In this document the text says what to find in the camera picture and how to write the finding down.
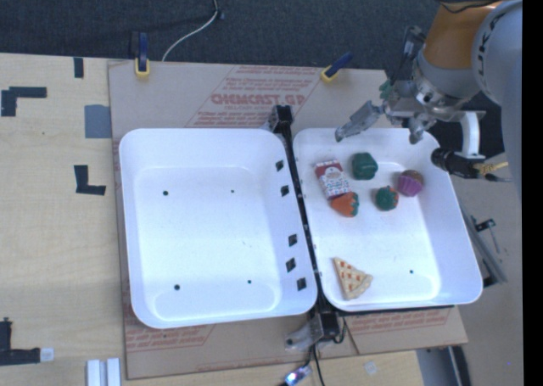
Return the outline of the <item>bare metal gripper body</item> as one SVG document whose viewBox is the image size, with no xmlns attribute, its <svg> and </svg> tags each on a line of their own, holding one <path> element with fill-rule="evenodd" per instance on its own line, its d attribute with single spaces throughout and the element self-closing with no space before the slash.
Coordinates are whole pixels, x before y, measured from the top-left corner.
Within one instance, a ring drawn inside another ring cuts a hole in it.
<svg viewBox="0 0 543 386">
<path fill-rule="evenodd" d="M 459 122 L 463 100 L 441 92 L 425 77 L 383 84 L 383 112 L 393 124 L 426 126 L 436 121 Z"/>
</svg>

